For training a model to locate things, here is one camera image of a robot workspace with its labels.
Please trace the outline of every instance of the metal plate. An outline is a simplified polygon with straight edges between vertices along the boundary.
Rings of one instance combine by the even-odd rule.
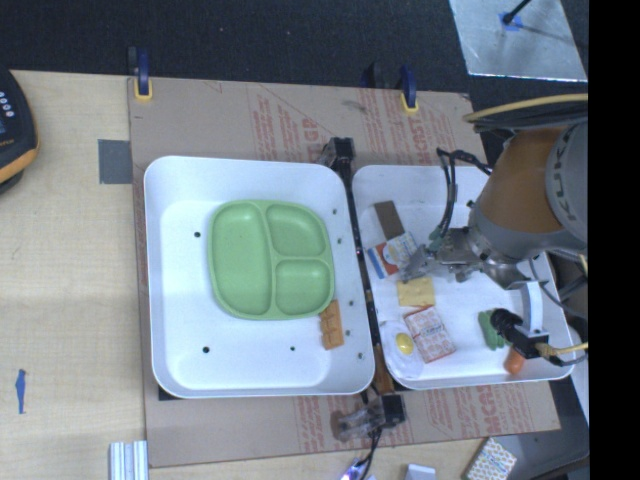
[[[531,0],[505,26],[522,1],[449,0],[469,74],[587,81],[560,0]]]

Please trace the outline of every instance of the blue clamp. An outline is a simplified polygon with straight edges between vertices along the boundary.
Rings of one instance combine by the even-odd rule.
[[[133,87],[136,99],[150,100],[153,88],[149,78],[149,54],[146,48],[129,48],[129,72],[135,76]]]
[[[418,101],[416,100],[417,84],[413,72],[406,64],[400,68],[400,79],[402,82],[402,93],[400,99],[405,112],[414,114],[418,111]]]

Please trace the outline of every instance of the wooden surface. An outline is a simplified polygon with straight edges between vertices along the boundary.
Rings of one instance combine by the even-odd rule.
[[[100,184],[98,171],[98,141],[129,140],[126,77],[13,73],[42,147],[0,196],[0,478],[106,479],[109,444],[145,438],[131,185]],[[416,463],[438,480],[460,478],[481,442],[381,448],[370,474],[402,480]],[[353,459],[336,452],[149,477],[332,480]]]

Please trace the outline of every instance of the cardboard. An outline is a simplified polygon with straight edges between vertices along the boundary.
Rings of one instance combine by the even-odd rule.
[[[151,467],[369,447],[342,443],[332,416],[362,406],[360,396],[171,399],[151,369],[143,175],[165,155],[315,162],[332,137],[354,139],[354,168],[437,164],[436,148],[484,159],[462,116],[459,94],[419,92],[407,115],[398,91],[209,80],[153,79],[153,98],[128,83],[139,275],[145,418]],[[559,428],[547,382],[404,392],[407,421],[379,446],[471,439]]]

